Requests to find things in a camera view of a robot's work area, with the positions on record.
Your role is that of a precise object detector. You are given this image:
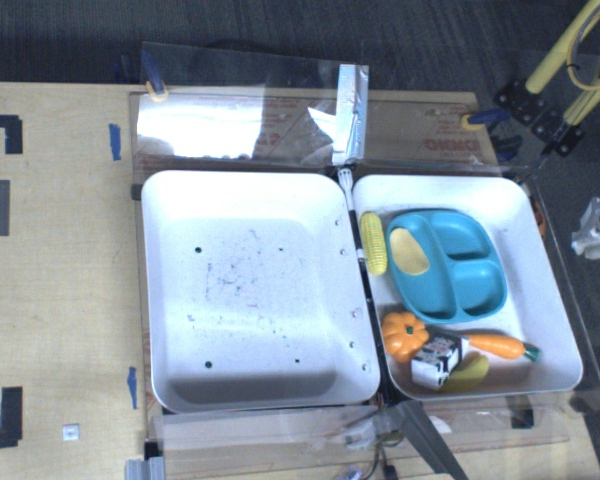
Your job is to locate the yellow banana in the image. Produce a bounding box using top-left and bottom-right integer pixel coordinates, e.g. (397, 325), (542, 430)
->
(441, 353), (491, 396)

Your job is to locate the white plastic tray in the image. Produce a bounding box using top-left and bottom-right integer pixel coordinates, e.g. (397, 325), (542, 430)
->
(140, 169), (383, 415)
(351, 173), (585, 402)

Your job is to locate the orange carrot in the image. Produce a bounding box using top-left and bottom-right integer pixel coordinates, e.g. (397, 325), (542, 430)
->
(461, 333), (541, 363)

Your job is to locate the black and white milk carton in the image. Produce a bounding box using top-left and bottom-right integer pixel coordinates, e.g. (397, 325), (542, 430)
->
(410, 332), (471, 391)

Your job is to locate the yellow corn cob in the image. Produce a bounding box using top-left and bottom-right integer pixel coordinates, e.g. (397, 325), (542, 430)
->
(358, 210), (390, 277)

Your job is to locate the yellow oval chip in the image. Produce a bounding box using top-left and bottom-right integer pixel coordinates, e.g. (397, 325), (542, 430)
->
(388, 227), (431, 277)

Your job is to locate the blue divided plate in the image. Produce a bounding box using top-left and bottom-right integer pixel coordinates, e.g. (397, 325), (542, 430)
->
(384, 208), (509, 326)

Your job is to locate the orange pumpkin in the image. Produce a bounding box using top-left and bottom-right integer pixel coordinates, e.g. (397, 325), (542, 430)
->
(380, 310), (431, 365)

